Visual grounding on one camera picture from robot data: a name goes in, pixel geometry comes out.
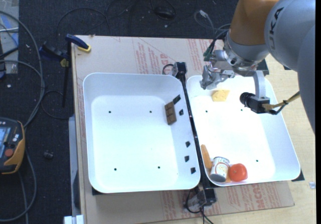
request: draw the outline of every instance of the black floor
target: black floor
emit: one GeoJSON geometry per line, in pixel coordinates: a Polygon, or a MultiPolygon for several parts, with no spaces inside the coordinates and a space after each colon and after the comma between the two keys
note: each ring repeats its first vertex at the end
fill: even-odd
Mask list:
{"type": "MultiPolygon", "coordinates": [[[[37,49],[47,41],[59,50],[66,50],[64,38],[67,33],[212,39],[213,31],[195,21],[195,11],[205,11],[214,27],[218,28],[231,22],[238,2],[168,1],[176,12],[175,18],[170,21],[160,19],[153,13],[150,0],[20,0],[19,19],[32,33],[36,45],[20,24],[19,60],[39,70],[37,49]]],[[[153,4],[169,5],[165,0],[153,0],[153,4]]],[[[29,223],[59,224],[64,216],[71,215],[68,133],[68,117],[73,114],[71,73],[66,106],[61,107],[64,69],[58,61],[42,60],[41,64],[45,97],[26,131],[27,149],[37,177],[37,194],[28,211],[28,218],[29,223]],[[44,157],[46,152],[53,157],[44,157]]],[[[17,75],[7,75],[0,80],[0,115],[22,123],[28,121],[42,86],[39,76],[29,65],[20,65],[17,75]]],[[[26,157],[20,174],[27,204],[30,204],[34,194],[34,179],[26,157]]],[[[0,222],[20,215],[24,209],[19,175],[0,175],[0,222]]],[[[23,216],[10,223],[26,223],[26,219],[23,216]]]]}

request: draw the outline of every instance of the tomato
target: tomato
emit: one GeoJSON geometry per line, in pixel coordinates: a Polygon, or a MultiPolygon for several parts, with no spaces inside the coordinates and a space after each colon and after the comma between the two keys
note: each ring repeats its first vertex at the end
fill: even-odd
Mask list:
{"type": "Polygon", "coordinates": [[[242,163],[233,164],[229,168],[229,177],[232,181],[247,179],[247,169],[242,163]]]}

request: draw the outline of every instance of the multimeter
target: multimeter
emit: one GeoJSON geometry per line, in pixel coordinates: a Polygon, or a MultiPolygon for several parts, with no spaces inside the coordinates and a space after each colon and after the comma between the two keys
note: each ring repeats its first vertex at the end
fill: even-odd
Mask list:
{"type": "Polygon", "coordinates": [[[0,173],[19,170],[25,153],[25,130],[21,122],[0,117],[0,173]]]}

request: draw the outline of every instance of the robotic arm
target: robotic arm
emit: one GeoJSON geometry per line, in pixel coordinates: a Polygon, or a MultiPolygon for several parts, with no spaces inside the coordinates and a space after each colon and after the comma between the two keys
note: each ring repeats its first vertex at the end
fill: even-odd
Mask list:
{"type": "Polygon", "coordinates": [[[235,75],[253,76],[256,94],[243,93],[241,102],[256,113],[273,114],[267,107],[264,76],[256,70],[269,53],[297,72],[315,133],[315,0],[239,0],[224,50],[205,54],[209,64],[204,66],[201,87],[213,89],[235,75]]]}

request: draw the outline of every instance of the tin can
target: tin can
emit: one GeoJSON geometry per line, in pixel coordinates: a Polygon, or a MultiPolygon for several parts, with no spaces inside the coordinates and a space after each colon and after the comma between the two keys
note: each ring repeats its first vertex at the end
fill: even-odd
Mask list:
{"type": "Polygon", "coordinates": [[[229,171],[230,161],[224,157],[215,157],[210,173],[210,179],[215,182],[225,182],[229,171]]]}

